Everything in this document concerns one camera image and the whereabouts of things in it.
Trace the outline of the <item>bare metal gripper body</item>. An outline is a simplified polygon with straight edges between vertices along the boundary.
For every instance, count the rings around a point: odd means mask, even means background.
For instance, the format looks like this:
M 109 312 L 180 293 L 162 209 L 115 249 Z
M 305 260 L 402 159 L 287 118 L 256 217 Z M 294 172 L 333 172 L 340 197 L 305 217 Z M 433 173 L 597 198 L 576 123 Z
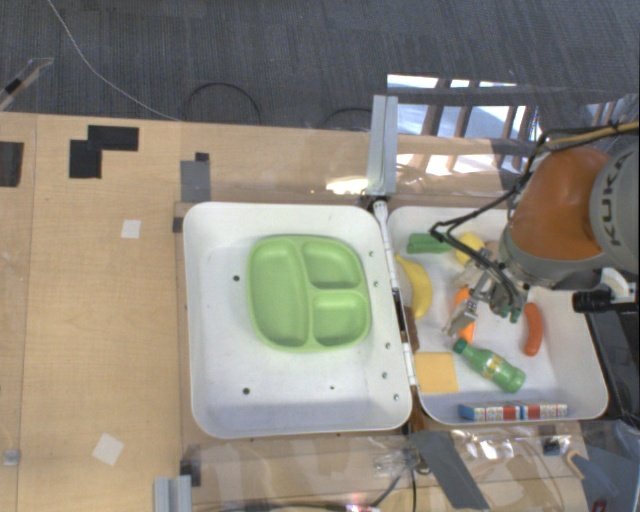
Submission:
M 481 248 L 471 257 L 461 273 L 461 283 L 489 310 L 502 319 L 519 320 L 525 306 L 525 295 L 494 260 L 492 253 Z

